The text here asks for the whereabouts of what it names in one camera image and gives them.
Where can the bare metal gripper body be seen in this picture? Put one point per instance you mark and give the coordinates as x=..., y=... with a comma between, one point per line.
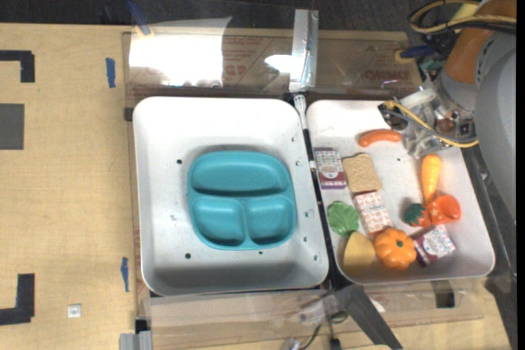
x=426, y=135

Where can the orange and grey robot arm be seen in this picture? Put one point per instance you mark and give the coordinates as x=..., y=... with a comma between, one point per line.
x=494, y=94

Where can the orange carrot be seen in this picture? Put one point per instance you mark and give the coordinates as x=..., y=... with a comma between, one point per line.
x=430, y=176

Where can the orange sausage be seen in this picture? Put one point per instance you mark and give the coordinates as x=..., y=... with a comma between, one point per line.
x=379, y=137

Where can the white plastic tray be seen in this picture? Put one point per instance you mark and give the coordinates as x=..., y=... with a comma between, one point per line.
x=164, y=176
x=402, y=176

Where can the brown bread slice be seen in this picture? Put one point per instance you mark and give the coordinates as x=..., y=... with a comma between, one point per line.
x=362, y=174

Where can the red strawberry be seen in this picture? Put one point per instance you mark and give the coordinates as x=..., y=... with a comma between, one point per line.
x=416, y=216

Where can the pink and white carton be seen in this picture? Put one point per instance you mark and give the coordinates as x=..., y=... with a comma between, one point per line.
x=372, y=213

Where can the purple and white carton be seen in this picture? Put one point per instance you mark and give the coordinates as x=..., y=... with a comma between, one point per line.
x=435, y=246
x=329, y=169

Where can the orange pumpkin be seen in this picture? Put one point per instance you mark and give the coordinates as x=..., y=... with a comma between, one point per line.
x=394, y=248

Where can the green lettuce leaf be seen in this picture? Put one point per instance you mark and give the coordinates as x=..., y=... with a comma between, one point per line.
x=342, y=217

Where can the yellow pear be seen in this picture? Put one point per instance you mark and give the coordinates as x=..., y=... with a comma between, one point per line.
x=358, y=256

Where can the teal divided plate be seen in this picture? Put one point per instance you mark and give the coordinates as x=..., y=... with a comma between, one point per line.
x=240, y=172

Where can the small white square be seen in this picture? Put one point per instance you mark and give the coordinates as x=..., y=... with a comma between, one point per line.
x=74, y=310

